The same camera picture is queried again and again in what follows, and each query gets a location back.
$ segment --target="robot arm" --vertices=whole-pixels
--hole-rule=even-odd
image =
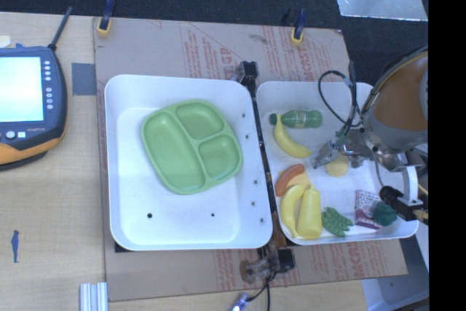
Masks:
[[[419,219],[416,167],[418,147],[427,146],[428,48],[423,47],[388,66],[360,110],[361,126],[345,124],[319,151],[314,168],[344,154],[357,168],[364,160],[403,174],[403,193],[383,186],[379,196],[405,220]]]

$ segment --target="white tray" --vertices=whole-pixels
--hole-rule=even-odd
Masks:
[[[371,90],[371,86],[360,83],[357,88],[358,103],[361,107]],[[350,113],[351,105],[351,94],[348,87],[343,82],[323,82],[322,91],[333,110],[341,118],[346,119]],[[279,172],[296,163],[303,163],[310,181],[320,192],[322,209],[325,207],[335,208],[354,223],[356,189],[378,194],[381,188],[375,164],[364,161],[363,166],[359,168],[349,167],[347,173],[340,178],[329,176],[325,171],[325,166],[320,166],[317,169],[312,167],[313,157],[317,156],[320,148],[328,140],[334,138],[335,132],[342,126],[342,123],[332,115],[320,98],[317,82],[265,82],[257,90],[257,104],[273,183],[276,182]],[[290,137],[312,150],[312,156],[306,159],[293,158],[283,152],[274,140],[274,126],[269,123],[270,114],[284,114],[293,109],[316,109],[323,115],[323,122],[319,128],[291,129],[286,127]],[[400,173],[389,173],[382,167],[380,167],[380,173],[383,182],[403,191],[403,179]],[[280,200],[281,197],[276,197],[277,206],[280,206]],[[317,245],[410,237],[417,231],[418,225],[418,221],[404,221],[398,217],[391,225],[378,230],[354,225],[346,232],[345,237],[337,237],[323,229],[321,236],[316,240],[293,238],[287,227],[282,225],[282,229],[287,238],[296,244]]]
[[[239,172],[196,194],[168,190],[151,166],[141,124],[153,111],[181,101],[213,104],[242,149]],[[111,233],[131,251],[258,248],[272,218],[252,101],[233,81],[119,75],[105,88]]]

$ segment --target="cardboard sheet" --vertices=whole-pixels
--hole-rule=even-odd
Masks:
[[[241,61],[256,61],[258,85],[267,81],[317,81],[329,70],[347,74],[349,58],[337,30],[305,28],[299,46],[291,28],[263,25],[190,23],[165,20],[112,20],[107,36],[96,32],[100,171],[106,281],[110,301],[259,288],[246,283],[240,263],[258,260],[257,251],[199,250],[130,252],[115,244],[109,228],[104,88],[119,74],[234,79]],[[293,246],[296,268],[271,286],[291,286],[404,275],[398,240]]]

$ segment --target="antenna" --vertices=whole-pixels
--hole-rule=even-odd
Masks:
[[[63,29],[65,28],[66,21],[68,21],[68,17],[70,16],[72,10],[73,10],[73,7],[68,7],[68,9],[66,10],[65,16],[61,20],[60,27],[58,28],[57,33],[55,34],[55,38],[52,40],[52,43],[50,43],[47,46],[48,48],[50,48],[53,51],[55,51],[57,49],[58,39],[60,38],[60,35],[61,35]]]

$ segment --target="toy banana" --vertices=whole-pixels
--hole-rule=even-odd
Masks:
[[[294,207],[302,197],[304,190],[307,188],[304,184],[297,184],[287,189],[280,201],[280,220],[291,231],[293,237],[299,234],[296,231],[296,220],[294,216]]]
[[[306,158],[311,155],[310,149],[296,143],[286,132],[281,120],[281,114],[277,114],[277,123],[274,128],[274,138],[279,147],[287,154],[296,158]]]
[[[300,236],[308,239],[318,238],[322,234],[320,193],[313,185],[303,193],[296,230]]]

